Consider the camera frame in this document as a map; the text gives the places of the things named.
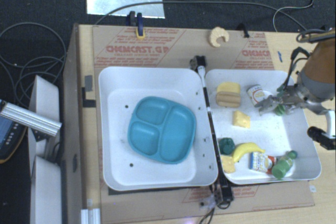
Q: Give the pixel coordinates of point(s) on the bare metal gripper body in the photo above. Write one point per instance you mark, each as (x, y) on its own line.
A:
(294, 98)

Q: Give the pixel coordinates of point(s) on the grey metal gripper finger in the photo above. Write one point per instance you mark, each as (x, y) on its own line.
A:
(266, 102)
(265, 110)

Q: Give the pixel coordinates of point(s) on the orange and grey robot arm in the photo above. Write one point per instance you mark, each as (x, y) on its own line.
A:
(319, 65)

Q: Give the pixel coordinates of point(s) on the small white can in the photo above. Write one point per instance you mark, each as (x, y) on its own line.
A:
(256, 94)

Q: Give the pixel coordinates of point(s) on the small green round toy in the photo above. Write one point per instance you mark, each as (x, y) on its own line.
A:
(279, 110)

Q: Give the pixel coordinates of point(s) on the white plastic tray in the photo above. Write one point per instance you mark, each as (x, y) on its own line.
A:
(275, 136)
(118, 139)

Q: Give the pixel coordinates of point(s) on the tan toy bread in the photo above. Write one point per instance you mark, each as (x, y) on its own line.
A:
(228, 100)

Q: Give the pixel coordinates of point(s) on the yellow cheese block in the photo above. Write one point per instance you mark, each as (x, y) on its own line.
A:
(228, 87)

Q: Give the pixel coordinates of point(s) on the yellow banana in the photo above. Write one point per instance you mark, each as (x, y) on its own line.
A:
(242, 150)

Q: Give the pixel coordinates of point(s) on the white and orange packet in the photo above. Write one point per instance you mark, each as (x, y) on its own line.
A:
(261, 162)

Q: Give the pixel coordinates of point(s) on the dark green toy vegetable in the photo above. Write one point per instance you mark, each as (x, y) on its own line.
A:
(226, 145)

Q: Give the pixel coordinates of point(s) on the green plastic bottle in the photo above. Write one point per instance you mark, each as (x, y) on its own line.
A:
(282, 166)

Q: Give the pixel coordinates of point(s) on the thin black and white rod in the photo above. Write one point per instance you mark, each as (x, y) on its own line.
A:
(207, 101)

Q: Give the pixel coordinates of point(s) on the pale yellow cheese wedge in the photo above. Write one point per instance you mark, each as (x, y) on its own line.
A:
(228, 164)

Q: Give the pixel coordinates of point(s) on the tan toy croissant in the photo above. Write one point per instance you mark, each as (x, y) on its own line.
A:
(216, 36)

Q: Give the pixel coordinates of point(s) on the blue divided plate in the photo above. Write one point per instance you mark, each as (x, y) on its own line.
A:
(162, 129)

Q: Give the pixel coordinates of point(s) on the brown cardboard board red print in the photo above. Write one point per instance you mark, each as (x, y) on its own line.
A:
(168, 42)

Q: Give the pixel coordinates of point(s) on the black cylinder on white bracket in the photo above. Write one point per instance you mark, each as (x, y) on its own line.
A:
(319, 136)

